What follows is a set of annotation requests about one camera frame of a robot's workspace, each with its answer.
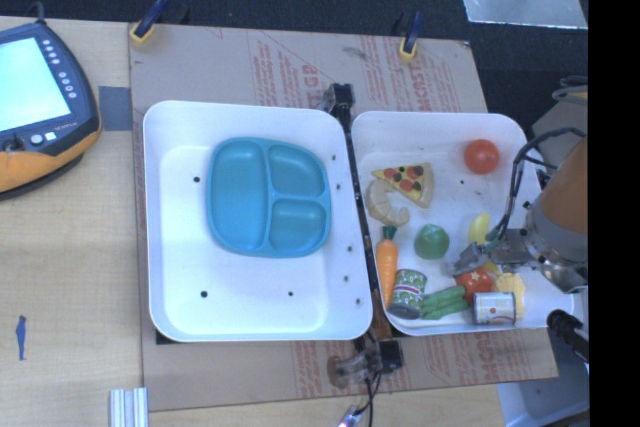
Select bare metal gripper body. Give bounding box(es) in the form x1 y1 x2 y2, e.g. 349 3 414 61
488 227 590 294

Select red toy with yellow star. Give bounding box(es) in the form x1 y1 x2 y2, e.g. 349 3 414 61
455 266 497 305

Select yellow banana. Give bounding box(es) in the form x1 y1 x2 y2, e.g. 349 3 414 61
467 212 502 277

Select yellow toy shell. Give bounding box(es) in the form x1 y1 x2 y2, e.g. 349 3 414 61
491 271 527 318

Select green toy apple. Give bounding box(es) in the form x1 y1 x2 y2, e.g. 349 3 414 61
413 223 451 261

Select green toy beans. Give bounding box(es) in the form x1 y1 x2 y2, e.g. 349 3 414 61
419 285 472 321

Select white can with orange print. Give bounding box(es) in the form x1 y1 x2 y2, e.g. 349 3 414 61
471 291 517 327

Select green pea can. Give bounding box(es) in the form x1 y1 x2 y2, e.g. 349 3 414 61
388 268 429 321

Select orange toy carrot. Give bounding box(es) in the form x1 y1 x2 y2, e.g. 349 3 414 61
374 225 400 312

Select orange toy fruit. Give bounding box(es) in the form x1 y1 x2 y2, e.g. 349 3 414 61
463 138 501 176

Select toy pizza slice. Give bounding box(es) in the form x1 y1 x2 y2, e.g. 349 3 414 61
370 161 435 210

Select beige toy croissant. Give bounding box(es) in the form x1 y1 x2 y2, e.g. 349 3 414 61
363 179 412 226

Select white plastic tray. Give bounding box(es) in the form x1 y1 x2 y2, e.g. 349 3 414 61
142 99 375 343
349 110 577 338

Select thin black and white rod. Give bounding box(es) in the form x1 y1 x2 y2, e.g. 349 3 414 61
337 106 387 342

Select blue divided plate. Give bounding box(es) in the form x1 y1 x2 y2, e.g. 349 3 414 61
205 136 333 260

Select brown cardboard board red print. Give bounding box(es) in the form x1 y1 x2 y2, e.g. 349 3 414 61
127 21 561 413

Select black cylinder on white bracket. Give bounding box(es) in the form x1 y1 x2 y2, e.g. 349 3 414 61
545 285 590 364

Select black block with thin wires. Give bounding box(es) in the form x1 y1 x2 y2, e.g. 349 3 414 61
377 339 406 372
328 83 357 110

